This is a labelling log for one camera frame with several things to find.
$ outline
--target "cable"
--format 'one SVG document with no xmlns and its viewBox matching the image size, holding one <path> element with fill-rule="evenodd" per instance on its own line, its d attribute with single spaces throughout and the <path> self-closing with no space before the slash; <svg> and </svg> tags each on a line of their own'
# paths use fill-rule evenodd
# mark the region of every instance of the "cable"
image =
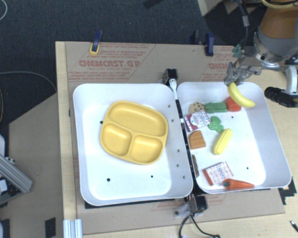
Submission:
<svg viewBox="0 0 298 238">
<path fill-rule="evenodd" d="M 4 3 L 4 6 L 5 6 L 5 12 L 4 12 L 4 14 L 0 17 L 0 20 L 2 20 L 2 19 L 5 17 L 6 13 L 8 12 L 8 5 L 6 4 L 6 2 L 5 2 L 4 0 L 1 0 L 1 1 Z"/>
<path fill-rule="evenodd" d="M 247 42 L 247 38 L 248 38 L 248 26 L 249 26 L 249 21 L 248 21 L 248 12 L 247 12 L 247 9 L 244 6 L 242 6 L 242 4 L 240 3 L 239 0 L 236 0 L 237 2 L 237 5 L 238 5 L 238 8 L 242 14 L 242 20 L 243 20 L 243 25 L 245 27 L 245 37 L 244 37 L 244 40 L 241 44 L 241 49 L 244 48 L 244 46 L 246 45 L 246 42 Z"/>
<path fill-rule="evenodd" d="M 220 235 L 212 235 L 212 234 L 208 234 L 208 233 L 202 231 L 202 230 L 199 228 L 198 224 L 195 222 L 195 220 L 194 220 L 194 218 L 193 218 L 193 214 L 191 214 L 191 215 L 185 217 L 185 218 L 183 219 L 183 221 L 181 222 L 180 227 L 179 227 L 179 238 L 183 238 L 183 236 L 181 235 L 181 230 L 182 230 L 184 224 L 186 223 L 186 221 L 188 220 L 188 218 L 190 218 L 190 217 L 191 217 L 193 223 L 195 224 L 195 226 L 197 227 L 197 229 L 198 229 L 201 233 L 203 233 L 204 235 L 210 236 L 210 237 L 212 237 L 212 238 L 221 238 Z"/>
<path fill-rule="evenodd" d="M 249 12 L 248 12 L 248 10 L 247 10 L 247 6 L 246 6 L 246 2 L 245 2 L 245 0 L 242 0 L 242 6 L 243 6 L 243 8 L 244 8 L 244 11 L 245 11 L 245 13 L 246 13 L 246 15 L 257 25 L 257 26 L 259 26 L 260 24 L 258 23 L 258 22 L 256 22 L 256 20 L 254 20 L 251 16 L 250 16 L 250 14 L 249 14 Z"/>
<path fill-rule="evenodd" d="M 41 74 L 35 73 L 35 72 L 30 72 L 30 71 L 7 71 L 7 72 L 0 72 L 0 75 L 17 74 L 17 73 L 32 74 L 32 75 L 36 75 L 36 76 L 42 77 L 45 80 L 47 80 L 52 85 L 52 87 L 54 88 L 54 91 L 57 92 L 56 86 L 52 83 L 52 81 L 50 79 L 48 79 L 47 77 L 45 77 L 45 76 L 43 76 Z"/>
<path fill-rule="evenodd" d="M 298 0 L 288 1 L 288 2 L 268 2 L 266 0 L 261 0 L 261 2 L 270 8 L 275 9 L 284 9 L 284 8 L 292 8 L 298 6 Z"/>
</svg>

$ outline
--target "small box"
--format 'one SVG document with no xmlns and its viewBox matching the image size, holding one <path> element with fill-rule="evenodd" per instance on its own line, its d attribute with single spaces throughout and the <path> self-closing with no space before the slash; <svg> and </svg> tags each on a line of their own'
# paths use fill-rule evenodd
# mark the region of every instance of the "small box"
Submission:
<svg viewBox="0 0 298 238">
<path fill-rule="evenodd" d="M 226 162 L 220 162 L 214 166 L 206 168 L 203 170 L 203 173 L 211 186 L 233 176 L 233 173 Z"/>
<path fill-rule="evenodd" d="M 184 117 L 185 126 L 188 132 L 197 130 L 211 123 L 207 113 L 199 110 Z"/>
</svg>

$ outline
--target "banana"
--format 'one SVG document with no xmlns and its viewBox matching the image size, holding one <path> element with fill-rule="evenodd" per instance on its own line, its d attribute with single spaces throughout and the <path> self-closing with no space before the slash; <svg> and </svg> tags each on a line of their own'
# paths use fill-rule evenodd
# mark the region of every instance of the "banana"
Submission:
<svg viewBox="0 0 298 238">
<path fill-rule="evenodd" d="M 255 102 L 247 99 L 245 96 L 243 96 L 240 91 L 237 88 L 237 85 L 232 82 L 228 85 L 228 94 L 231 96 L 231 98 L 239 104 L 241 107 L 245 108 L 252 108 L 255 106 Z"/>
</svg>

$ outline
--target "corn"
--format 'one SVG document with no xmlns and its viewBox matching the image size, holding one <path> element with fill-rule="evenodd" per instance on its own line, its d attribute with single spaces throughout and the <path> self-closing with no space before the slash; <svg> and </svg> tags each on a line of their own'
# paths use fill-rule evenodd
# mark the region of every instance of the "corn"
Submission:
<svg viewBox="0 0 298 238">
<path fill-rule="evenodd" d="M 213 148 L 214 154 L 219 155 L 224 152 L 232 135 L 233 135 L 233 131 L 231 129 L 224 129 L 222 131 L 220 137 L 218 138 Z"/>
</svg>

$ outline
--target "carrot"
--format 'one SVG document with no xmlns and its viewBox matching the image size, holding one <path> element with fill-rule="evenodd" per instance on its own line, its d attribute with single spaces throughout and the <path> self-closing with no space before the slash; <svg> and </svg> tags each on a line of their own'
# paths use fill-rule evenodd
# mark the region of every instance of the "carrot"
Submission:
<svg viewBox="0 0 298 238">
<path fill-rule="evenodd" d="M 224 180 L 223 184 L 227 189 L 253 188 L 255 186 L 254 184 L 251 184 L 249 182 L 242 180 L 234 180 L 231 178 Z"/>
<path fill-rule="evenodd" d="M 227 110 L 231 111 L 231 112 L 237 112 L 241 110 L 241 106 L 239 104 L 237 104 L 235 102 L 235 100 L 233 100 L 231 97 L 228 97 L 226 99 L 226 106 L 227 106 Z"/>
</svg>

